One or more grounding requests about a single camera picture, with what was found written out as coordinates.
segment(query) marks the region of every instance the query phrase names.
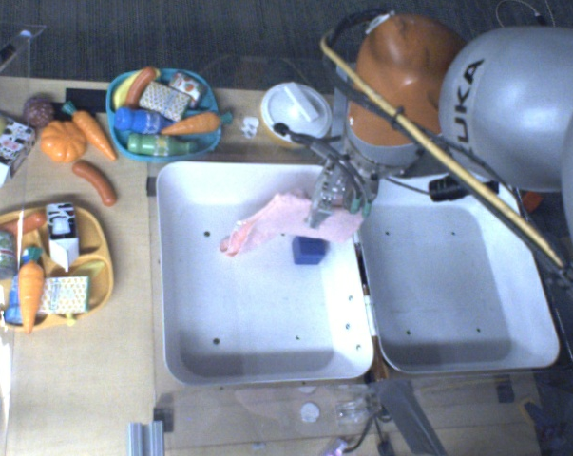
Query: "white lid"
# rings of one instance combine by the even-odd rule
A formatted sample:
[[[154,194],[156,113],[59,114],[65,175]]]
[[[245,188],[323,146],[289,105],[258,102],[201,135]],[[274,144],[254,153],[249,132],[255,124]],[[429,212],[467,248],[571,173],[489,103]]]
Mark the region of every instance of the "white lid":
[[[313,88],[298,83],[282,83],[269,89],[260,104],[260,113],[270,131],[274,124],[287,124],[296,133],[317,139],[324,137],[333,120],[333,114],[324,97]]]

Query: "toy sausage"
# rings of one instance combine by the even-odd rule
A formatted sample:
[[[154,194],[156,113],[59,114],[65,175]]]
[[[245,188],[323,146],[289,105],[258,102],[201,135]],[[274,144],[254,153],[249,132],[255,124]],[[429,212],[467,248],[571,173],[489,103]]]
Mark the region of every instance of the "toy sausage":
[[[105,175],[87,161],[76,161],[72,167],[73,173],[88,181],[98,192],[104,206],[112,206],[117,202],[115,190]]]
[[[35,231],[37,228],[41,228],[46,224],[46,212],[45,211],[34,211],[29,215],[22,218],[22,235]],[[10,232],[15,237],[18,236],[18,223],[20,219],[13,219],[7,223],[0,224],[0,230],[4,232]]]
[[[138,108],[138,102],[143,95],[144,89],[157,78],[156,69],[152,66],[147,66],[141,69],[130,89],[127,90],[125,95],[125,106],[128,108]]]

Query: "dark carpet floor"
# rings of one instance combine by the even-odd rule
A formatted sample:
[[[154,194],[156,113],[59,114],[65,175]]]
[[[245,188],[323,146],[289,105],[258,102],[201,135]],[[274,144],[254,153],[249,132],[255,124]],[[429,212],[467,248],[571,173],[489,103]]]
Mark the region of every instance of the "dark carpet floor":
[[[110,81],[151,65],[203,73],[213,86],[264,88],[278,73],[325,88],[318,41],[350,12],[381,6],[422,13],[469,40],[499,26],[501,1],[0,0],[0,22],[47,26],[32,50],[36,77]],[[573,27],[573,0],[523,1],[548,24],[553,17]],[[504,25],[537,25],[516,2],[501,5],[499,17]],[[358,45],[349,43],[348,57]]]

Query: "toy pumpkin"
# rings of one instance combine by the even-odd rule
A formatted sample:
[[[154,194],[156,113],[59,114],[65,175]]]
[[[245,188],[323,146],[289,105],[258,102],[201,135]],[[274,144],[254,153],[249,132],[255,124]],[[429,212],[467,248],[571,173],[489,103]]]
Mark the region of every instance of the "toy pumpkin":
[[[54,120],[41,132],[41,151],[54,162],[75,162],[86,149],[86,136],[73,122]]]

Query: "toy carrot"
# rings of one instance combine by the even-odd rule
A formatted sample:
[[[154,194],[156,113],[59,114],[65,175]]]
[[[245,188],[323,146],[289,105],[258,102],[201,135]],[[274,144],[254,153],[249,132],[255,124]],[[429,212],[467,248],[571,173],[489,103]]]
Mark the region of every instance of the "toy carrot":
[[[84,132],[88,142],[112,161],[117,160],[117,154],[115,154],[110,140],[94,117],[85,110],[77,110],[72,102],[66,102],[62,107],[62,111],[72,117],[77,127]]]
[[[193,135],[214,132],[221,124],[229,124],[233,119],[227,112],[219,116],[214,111],[204,111],[173,123],[162,130],[162,135]]]
[[[43,267],[37,263],[40,256],[40,248],[26,249],[22,255],[23,265],[18,272],[18,300],[22,314],[22,327],[26,334],[30,334],[35,325],[35,317],[39,311],[46,280]]]

